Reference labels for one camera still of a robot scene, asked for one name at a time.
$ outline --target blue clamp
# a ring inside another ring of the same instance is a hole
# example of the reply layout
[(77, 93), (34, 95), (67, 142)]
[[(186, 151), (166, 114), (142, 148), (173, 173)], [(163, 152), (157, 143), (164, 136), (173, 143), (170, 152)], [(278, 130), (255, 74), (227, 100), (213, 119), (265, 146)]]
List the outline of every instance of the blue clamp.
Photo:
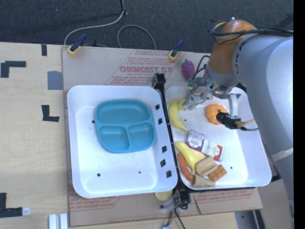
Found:
[(171, 52), (168, 54), (169, 60), (174, 61), (177, 58), (178, 51), (180, 50), (182, 45), (183, 45), (183, 41), (180, 40), (179, 43), (177, 44), (177, 46), (175, 46), (175, 48), (173, 50), (171, 50)]
[(88, 36), (86, 34), (81, 35), (76, 42), (68, 48), (68, 53), (75, 54), (80, 49), (80, 46), (83, 45), (84, 41), (87, 40), (87, 38)]

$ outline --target gray cable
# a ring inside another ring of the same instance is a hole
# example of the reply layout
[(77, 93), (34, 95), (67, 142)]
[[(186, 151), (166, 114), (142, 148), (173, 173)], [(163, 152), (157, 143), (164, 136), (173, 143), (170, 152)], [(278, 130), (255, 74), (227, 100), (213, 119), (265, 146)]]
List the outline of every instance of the gray cable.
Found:
[(125, 25), (125, 26), (123, 26), (122, 28), (119, 29), (118, 34), (117, 34), (117, 36), (116, 36), (116, 39), (117, 39), (117, 41), (118, 41), (118, 45), (119, 45), (120, 48), (122, 48), (122, 46), (121, 46), (121, 44), (120, 44), (120, 39), (119, 39), (120, 33), (121, 33), (121, 31), (122, 31), (123, 29), (125, 29), (125, 28), (127, 28), (127, 27), (136, 27), (136, 28), (139, 28), (139, 29), (143, 30), (145, 33), (147, 33), (147, 34), (149, 35), (149, 37), (151, 38), (152, 42), (153, 42), (154, 49), (157, 50), (157, 46), (156, 46), (156, 43), (155, 43), (155, 41), (154, 41), (152, 35), (151, 35), (146, 29), (144, 29), (143, 27), (138, 26), (138, 25)]

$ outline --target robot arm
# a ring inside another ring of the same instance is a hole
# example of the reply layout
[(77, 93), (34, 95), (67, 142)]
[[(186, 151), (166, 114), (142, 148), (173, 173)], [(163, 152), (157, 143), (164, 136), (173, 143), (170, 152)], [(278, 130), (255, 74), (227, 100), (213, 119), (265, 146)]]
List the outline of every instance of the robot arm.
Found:
[[(291, 227), (294, 228), (293, 33), (282, 35), (280, 31), (267, 33), (266, 30), (260, 33), (241, 20), (224, 24), (204, 76), (194, 79), (193, 90), (184, 106), (193, 106), (191, 95), (199, 86), (218, 98), (228, 98), (238, 83), (247, 89), (266, 153), (283, 179), (291, 208)], [(221, 117), (224, 115), (219, 113), (220, 122), (223, 121)]]

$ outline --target white cable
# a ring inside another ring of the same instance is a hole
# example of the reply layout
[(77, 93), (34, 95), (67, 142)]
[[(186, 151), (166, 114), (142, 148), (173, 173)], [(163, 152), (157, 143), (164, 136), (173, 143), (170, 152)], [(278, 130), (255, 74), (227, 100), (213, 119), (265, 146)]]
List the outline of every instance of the white cable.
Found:
[(63, 45), (66, 45), (66, 42), (67, 42), (68, 37), (71, 36), (71, 34), (77, 32), (77, 31), (84, 30), (84, 29), (92, 29), (92, 28), (105, 27), (105, 26), (108, 26), (108, 25), (113, 25), (113, 24), (115, 24), (116, 22), (118, 22), (118, 21), (122, 18), (123, 14), (125, 13), (125, 7), (124, 7), (124, 1), (123, 1), (123, 0), (122, 0), (122, 7), (123, 7), (123, 11), (122, 11), (121, 15), (119, 16), (119, 18), (118, 18), (116, 21), (111, 22), (111, 23), (109, 23), (109, 24), (105, 24), (105, 25), (88, 26), (88, 27), (78, 28), (78, 29), (76, 29), (76, 30), (74, 30), (74, 31), (71, 31), (71, 32), (66, 36)]

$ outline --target white tray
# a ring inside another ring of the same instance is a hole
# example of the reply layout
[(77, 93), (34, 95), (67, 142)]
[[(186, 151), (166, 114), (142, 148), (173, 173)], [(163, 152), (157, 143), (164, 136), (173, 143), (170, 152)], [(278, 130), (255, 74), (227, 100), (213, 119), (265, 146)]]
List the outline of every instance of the white tray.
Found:
[[(175, 99), (182, 100), (186, 93), (186, 86), (170, 87), (165, 93), (167, 106), (169, 107)], [(237, 102), (238, 115), (242, 121), (253, 119), (246, 93), (236, 87), (231, 93), (241, 94)], [(189, 130), (199, 132), (207, 140), (224, 147), (222, 161), (217, 163), (223, 165), (227, 174), (216, 181), (213, 187), (194, 187), (181, 173), (183, 183), (193, 190), (261, 187), (269, 184), (271, 170), (259, 132), (230, 130), (224, 125), (211, 123), (205, 114), (207, 106), (211, 104), (221, 104), (228, 111), (230, 110), (228, 100), (214, 97), (212, 100), (199, 104), (194, 110), (179, 111), (178, 115)], [(186, 142), (188, 134), (173, 125), (171, 127), (174, 141)], [(256, 124), (252, 123), (246, 127), (255, 128)]]
[[(92, 122), (94, 111), (101, 102), (116, 99), (140, 100), (149, 107), (156, 128), (153, 146), (122, 154), (110, 153), (102, 147)], [(80, 196), (98, 198), (164, 192), (176, 186), (173, 152), (161, 98), (155, 89), (79, 85), (69, 90), (67, 100), (72, 181)]]

